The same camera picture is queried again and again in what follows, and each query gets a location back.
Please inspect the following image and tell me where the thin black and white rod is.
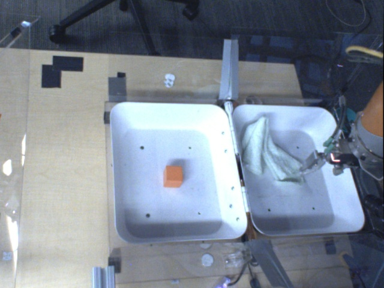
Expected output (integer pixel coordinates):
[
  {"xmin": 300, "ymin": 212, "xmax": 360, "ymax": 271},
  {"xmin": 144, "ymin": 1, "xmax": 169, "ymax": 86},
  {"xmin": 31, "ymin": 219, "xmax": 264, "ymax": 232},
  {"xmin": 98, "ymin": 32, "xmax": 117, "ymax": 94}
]
[{"xmin": 224, "ymin": 100, "xmax": 251, "ymax": 241}]

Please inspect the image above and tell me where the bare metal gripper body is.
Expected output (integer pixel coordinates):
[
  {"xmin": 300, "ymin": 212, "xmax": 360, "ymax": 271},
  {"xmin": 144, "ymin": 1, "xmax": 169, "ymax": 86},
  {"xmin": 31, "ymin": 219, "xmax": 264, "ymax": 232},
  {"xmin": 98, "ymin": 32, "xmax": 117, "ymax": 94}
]
[{"xmin": 323, "ymin": 132, "xmax": 366, "ymax": 169}]

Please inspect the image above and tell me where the orange cube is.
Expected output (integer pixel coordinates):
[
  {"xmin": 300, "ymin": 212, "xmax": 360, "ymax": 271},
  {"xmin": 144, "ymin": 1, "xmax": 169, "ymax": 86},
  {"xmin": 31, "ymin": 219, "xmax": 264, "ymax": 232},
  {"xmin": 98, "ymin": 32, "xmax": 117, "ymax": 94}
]
[{"xmin": 163, "ymin": 165, "xmax": 184, "ymax": 188}]

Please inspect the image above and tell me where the white plastic tray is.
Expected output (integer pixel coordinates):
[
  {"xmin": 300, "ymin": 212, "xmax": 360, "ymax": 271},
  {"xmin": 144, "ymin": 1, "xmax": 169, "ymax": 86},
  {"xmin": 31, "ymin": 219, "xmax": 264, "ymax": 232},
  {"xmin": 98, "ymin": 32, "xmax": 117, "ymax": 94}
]
[
  {"xmin": 232, "ymin": 104, "xmax": 366, "ymax": 237},
  {"xmin": 109, "ymin": 101, "xmax": 248, "ymax": 244}
]

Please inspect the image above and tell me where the white cloth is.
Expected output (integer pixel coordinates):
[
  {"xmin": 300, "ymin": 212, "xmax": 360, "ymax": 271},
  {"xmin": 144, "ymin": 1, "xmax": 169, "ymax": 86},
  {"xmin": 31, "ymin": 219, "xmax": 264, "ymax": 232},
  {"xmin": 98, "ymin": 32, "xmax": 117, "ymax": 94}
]
[{"xmin": 241, "ymin": 115, "xmax": 305, "ymax": 184}]

